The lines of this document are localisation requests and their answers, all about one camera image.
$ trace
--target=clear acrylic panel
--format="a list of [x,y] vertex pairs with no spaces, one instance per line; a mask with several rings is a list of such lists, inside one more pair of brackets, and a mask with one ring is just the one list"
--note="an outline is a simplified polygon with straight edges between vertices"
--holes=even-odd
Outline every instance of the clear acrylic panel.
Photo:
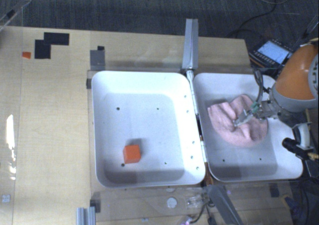
[[[200,37],[198,69],[200,72],[251,74],[244,40]],[[184,36],[91,32],[91,50],[105,49],[105,70],[180,72]],[[237,59],[226,62],[228,55]]]
[[0,0],[0,221],[12,224],[22,74],[23,9],[29,0]]

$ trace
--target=table surface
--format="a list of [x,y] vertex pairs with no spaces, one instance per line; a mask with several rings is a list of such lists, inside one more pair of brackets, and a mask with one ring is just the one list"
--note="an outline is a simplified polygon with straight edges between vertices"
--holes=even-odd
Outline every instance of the table surface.
[[[51,59],[34,59],[34,41],[44,32],[70,34],[69,46],[52,45]],[[93,32],[28,28],[23,29],[23,59],[14,225],[76,223],[76,209],[89,206],[91,198],[88,127],[87,71],[89,54],[96,45],[105,46],[107,61],[120,65],[153,58],[162,65],[177,65],[183,51],[182,36]],[[199,39],[200,65],[216,68],[249,68],[243,40]],[[252,192],[234,195],[243,220],[251,223],[292,224],[289,210],[280,198],[271,198],[268,185],[253,185]],[[280,184],[281,194],[290,194]],[[216,214],[218,224],[223,224]],[[178,224],[181,217],[102,222],[103,225]],[[207,215],[198,221],[207,224]]]

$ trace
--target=orange cube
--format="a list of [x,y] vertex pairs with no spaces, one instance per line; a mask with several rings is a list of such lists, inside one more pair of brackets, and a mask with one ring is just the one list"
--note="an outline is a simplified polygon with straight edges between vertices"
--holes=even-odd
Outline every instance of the orange cube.
[[124,155],[125,164],[139,162],[141,159],[141,152],[140,152],[139,145],[134,144],[134,145],[125,146],[123,150],[123,155]]
[[26,59],[31,59],[31,53],[30,52],[22,52],[22,57]]

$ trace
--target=black tape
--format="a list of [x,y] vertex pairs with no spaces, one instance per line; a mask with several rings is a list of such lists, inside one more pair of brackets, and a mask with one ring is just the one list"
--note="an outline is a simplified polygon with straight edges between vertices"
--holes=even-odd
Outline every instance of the black tape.
[[269,184],[269,191],[272,198],[278,198],[280,195],[277,183]]
[[95,207],[95,212],[101,212],[101,201],[100,200],[90,200],[90,207]]
[[91,50],[90,65],[93,71],[105,70],[105,51]]
[[92,89],[92,79],[86,79],[86,89]]
[[34,46],[35,59],[51,59],[51,45],[45,45],[44,40],[36,40]]
[[9,19],[11,19],[14,15],[15,15],[15,11],[12,9],[10,12],[8,12],[7,14],[7,17],[9,18]]
[[69,45],[70,34],[68,33],[44,33],[44,44],[46,45]]

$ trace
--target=pink cloth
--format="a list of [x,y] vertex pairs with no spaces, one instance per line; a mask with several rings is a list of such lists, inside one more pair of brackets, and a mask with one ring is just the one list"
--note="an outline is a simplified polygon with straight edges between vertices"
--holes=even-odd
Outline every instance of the pink cloth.
[[267,120],[252,118],[238,127],[233,124],[233,120],[244,109],[249,110],[252,103],[247,95],[240,95],[231,103],[215,104],[208,108],[213,128],[226,142],[240,147],[252,147],[264,140],[268,129]]

